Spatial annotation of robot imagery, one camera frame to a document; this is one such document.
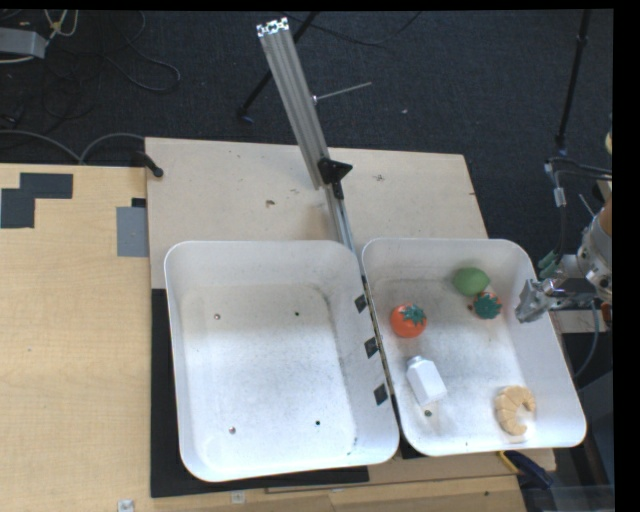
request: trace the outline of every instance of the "beige curved toy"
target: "beige curved toy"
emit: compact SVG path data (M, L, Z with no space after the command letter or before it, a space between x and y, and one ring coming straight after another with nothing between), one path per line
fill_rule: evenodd
M536 409L536 399L525 386L508 386L495 399L498 422L505 432L513 436L520 436L527 431L527 426L516 419L521 405L531 412Z

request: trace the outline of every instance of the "black pole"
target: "black pole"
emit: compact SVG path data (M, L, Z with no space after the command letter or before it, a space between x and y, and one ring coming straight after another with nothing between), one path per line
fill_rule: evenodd
M302 25L300 25L296 33L293 35L294 43L298 42L298 39L302 37L302 34L305 33L305 31L309 28L311 23L313 23L313 20L316 18L316 16L318 16L318 14L320 14L320 11L311 11L309 13L309 15L307 16L307 19L304 20ZM264 77L262 77L262 80L260 80L260 83L258 83L256 88L251 92L251 94L249 94L249 97L246 99L246 101L238 108L239 119L242 119L243 121L246 121L249 123L253 122L253 120L247 115L249 111L249 107L254 102L254 100L258 97L258 95L262 92L262 89L264 89L265 85L269 83L269 80L271 80L271 77L272 77L271 71L268 71L264 75Z
M576 54L573 59L573 69L571 70L571 80L569 81L569 90L567 92L567 98L564 104L564 112L562 114L562 120L560 121L560 128L556 135L556 148L561 156L566 156L567 148L565 145L565 131L567 129L567 123L569 122L569 112L571 111L571 104L573 103L573 94L576 88L576 81L578 79L578 71L580 69L580 60L582 59L582 51L587 45L587 28L589 27L589 19L591 18L591 9L584 9L582 11L582 21L580 22L580 31L577 38Z

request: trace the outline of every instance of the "white tray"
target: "white tray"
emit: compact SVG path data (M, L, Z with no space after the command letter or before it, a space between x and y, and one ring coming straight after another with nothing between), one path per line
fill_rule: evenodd
M582 407L549 315L520 324L514 309L525 280L535 278L531 261L516 244L487 239L377 239L363 250L363 266L381 345L398 404L401 428L419 452L454 455L579 444L586 432ZM503 303L495 319L483 320L472 299L452 284L456 270L475 266L491 278L488 290ZM397 337L391 310L415 302L428 318L418 338ZM406 362L422 355L435 362L447 396L427 417L406 379ZM522 436L504 432L494 398L520 384L534 394L537 409L521 407Z
M194 476L228 481L395 454L398 425L380 353L366 350L375 333L346 247L182 242L166 255L165 277L180 454Z

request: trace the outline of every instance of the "white bottle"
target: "white bottle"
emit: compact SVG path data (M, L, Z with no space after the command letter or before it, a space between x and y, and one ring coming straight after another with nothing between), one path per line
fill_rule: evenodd
M407 379L422 409L447 395L447 388L436 365L422 356L407 361Z

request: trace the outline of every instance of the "wooden table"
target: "wooden table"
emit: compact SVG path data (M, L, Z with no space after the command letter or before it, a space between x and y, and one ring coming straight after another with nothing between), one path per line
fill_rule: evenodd
M164 185L141 168L0 165L2 189L19 188L25 172L73 175L71 199L35 200L33 228L0 228L0 508L116 511L121 500L133 500L135 511L171 512L525 510L516 477L495 453L397 456L370 467L368 483L337 489L151 498L150 290L162 287L157 262L166 244L176 237L229 238L224 230L236 239L283 238L291 228L287 222L300 229L290 217L305 201L312 201L312 210L304 211L315 226L305 236L325 237L330 226L322 193L300 171L297 147L149 139L147 151L165 169ZM344 187L358 247L371 237L406 236L415 229L392 221L398 211L389 204L403 194L399 208L417 208L420 236L486 237L461 156L335 149L332 157L356 165ZM261 160L270 163L261 167ZM241 161L251 162L252 170ZM169 206L182 204L186 212L193 200L180 195L185 183L176 176L194 168L217 176L211 179L219 190L215 200L207 190L191 189L209 198L207 208L218 212L217 221L172 232L166 216L182 214ZM268 172L273 168L279 177ZM266 181L285 188L252 181L261 170ZM416 185L419 203L402 185L415 174L423 180ZM246 194L244 179L253 195ZM245 198L236 219L254 219L233 231L220 213L237 197L228 187L232 181ZM170 183L177 188L168 193ZM161 207L167 194L173 199ZM148 198L148 257L118 256L117 209L130 207L132 198ZM191 215L207 212L192 209ZM552 450L527 455L555 469Z

